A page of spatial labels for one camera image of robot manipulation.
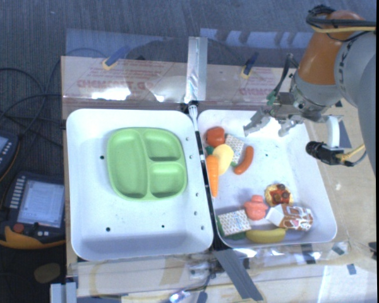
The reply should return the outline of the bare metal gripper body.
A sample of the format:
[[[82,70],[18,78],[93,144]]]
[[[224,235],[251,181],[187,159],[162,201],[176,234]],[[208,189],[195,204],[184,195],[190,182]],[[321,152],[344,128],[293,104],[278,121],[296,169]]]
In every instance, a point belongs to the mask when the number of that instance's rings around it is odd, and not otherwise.
[[[332,98],[322,93],[279,92],[270,93],[267,105],[270,115],[278,120],[308,119],[323,121],[323,113],[332,105]]]

